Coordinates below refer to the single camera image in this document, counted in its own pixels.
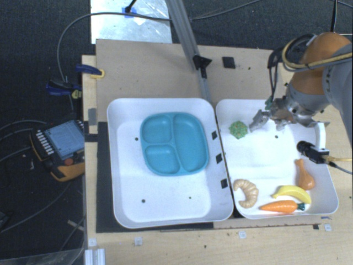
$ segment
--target black clamp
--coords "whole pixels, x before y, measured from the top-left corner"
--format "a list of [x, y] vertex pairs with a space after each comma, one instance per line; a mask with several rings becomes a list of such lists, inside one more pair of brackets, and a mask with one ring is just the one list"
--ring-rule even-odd
[[201, 77], [207, 78], [206, 67], [212, 62], [211, 59], [195, 55], [192, 60], [194, 61], [195, 68], [201, 69]]

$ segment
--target banana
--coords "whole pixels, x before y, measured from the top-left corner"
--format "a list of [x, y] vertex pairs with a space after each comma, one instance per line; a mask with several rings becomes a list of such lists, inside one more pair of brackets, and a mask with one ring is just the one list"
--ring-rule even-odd
[[272, 197], [277, 198], [280, 195], [290, 195], [292, 197], [298, 198], [304, 203], [311, 203], [310, 195], [304, 189], [297, 187], [296, 185], [283, 185], [277, 193], [272, 195]]

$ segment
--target handheld device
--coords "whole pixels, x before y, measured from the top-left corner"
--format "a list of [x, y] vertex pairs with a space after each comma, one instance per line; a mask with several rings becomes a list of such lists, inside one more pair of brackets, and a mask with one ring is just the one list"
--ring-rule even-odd
[[65, 120], [33, 129], [30, 141], [38, 159], [59, 182], [84, 173], [84, 132], [79, 120]]

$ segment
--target blue divided plate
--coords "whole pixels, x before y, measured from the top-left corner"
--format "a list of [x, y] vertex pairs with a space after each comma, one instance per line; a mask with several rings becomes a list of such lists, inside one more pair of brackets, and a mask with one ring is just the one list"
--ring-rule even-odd
[[162, 113], [141, 125], [141, 145], [148, 168], [162, 176], [181, 176], [203, 170], [208, 147], [200, 121], [188, 113]]

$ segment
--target table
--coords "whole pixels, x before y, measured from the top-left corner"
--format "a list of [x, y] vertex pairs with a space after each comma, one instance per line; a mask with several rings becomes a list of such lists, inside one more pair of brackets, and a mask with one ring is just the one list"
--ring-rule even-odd
[[[105, 64], [105, 67], [100, 68], [106, 70], [106, 77], [112, 76], [109, 64], [114, 63], [111, 50], [114, 51], [116, 48], [119, 48], [119, 52], [125, 49], [124, 54], [119, 55], [118, 62], [124, 64], [121, 66], [123, 68], [120, 68], [120, 73], [133, 72], [129, 81], [137, 80], [134, 74], [138, 71], [143, 72], [145, 79], [148, 80], [151, 76], [161, 78], [160, 72], [166, 70], [153, 63], [149, 63], [147, 67], [143, 62], [132, 63], [130, 60], [136, 58], [136, 54], [139, 56], [137, 51], [143, 55], [147, 50], [151, 56], [161, 55], [164, 62], [168, 60], [172, 62], [174, 69], [168, 68], [170, 78], [178, 78], [189, 70], [188, 63], [182, 58], [180, 45], [152, 44], [155, 50], [149, 50], [147, 43], [101, 40], [97, 46], [97, 57], [83, 56], [82, 62], [93, 66], [96, 66], [97, 61]], [[267, 78], [266, 81], [264, 79], [268, 74], [266, 62], [270, 51], [213, 46], [199, 46], [199, 49], [202, 56], [213, 59], [207, 68], [213, 105], [224, 98], [237, 96], [243, 99], [264, 99], [269, 95], [268, 81]], [[158, 62], [151, 56], [149, 59]], [[225, 70], [221, 56], [233, 56], [237, 68]], [[291, 74], [283, 68], [280, 75], [283, 82], [291, 78]], [[83, 74], [84, 120], [89, 121], [90, 134], [97, 133], [95, 124], [97, 121], [92, 120], [89, 113], [94, 113], [94, 109], [98, 108], [98, 120], [104, 120], [105, 117], [105, 111], [99, 114], [97, 106], [99, 81]], [[188, 87], [193, 82], [197, 83], [197, 80], [191, 78], [189, 81], [190, 83], [183, 84], [185, 87], [179, 87], [183, 90], [181, 97], [184, 97], [183, 93], [192, 93], [190, 97], [197, 97], [195, 95], [199, 93], [197, 87]], [[127, 83], [119, 85], [125, 89], [120, 92], [117, 89], [115, 98], [136, 97], [139, 94], [146, 97], [150, 93], [148, 87], [146, 94], [140, 86], [129, 86]], [[280, 86], [278, 94], [283, 92], [284, 88]], [[327, 148], [331, 154], [335, 157], [352, 157], [352, 149], [339, 113], [333, 107], [328, 107], [317, 119], [331, 122], [327, 127]], [[89, 248], [104, 248], [106, 264], [349, 264], [353, 260], [352, 177], [331, 167], [330, 173], [338, 194], [339, 208], [336, 213], [326, 217], [303, 216], [295, 221], [282, 218], [228, 219], [214, 223], [212, 230], [98, 234], [95, 232], [96, 142], [85, 143], [85, 165], [87, 236], [89, 241], [97, 241], [97, 245], [92, 244], [93, 247]], [[340, 165], [352, 170], [351, 162], [342, 162]], [[143, 244], [136, 246], [135, 237], [141, 237]]]

